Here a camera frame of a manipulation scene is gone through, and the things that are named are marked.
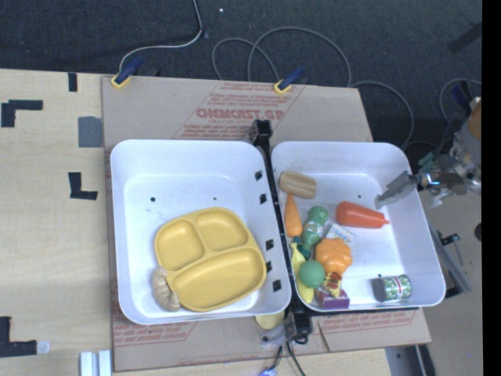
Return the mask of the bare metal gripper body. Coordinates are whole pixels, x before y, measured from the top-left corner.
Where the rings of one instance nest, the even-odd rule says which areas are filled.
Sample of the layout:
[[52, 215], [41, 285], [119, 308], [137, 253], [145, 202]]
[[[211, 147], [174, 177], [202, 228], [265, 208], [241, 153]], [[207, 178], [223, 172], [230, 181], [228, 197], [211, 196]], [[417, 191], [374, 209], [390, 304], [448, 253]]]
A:
[[464, 195], [481, 195], [481, 167], [469, 157], [427, 155], [418, 162], [420, 185], [438, 195], [442, 191]]

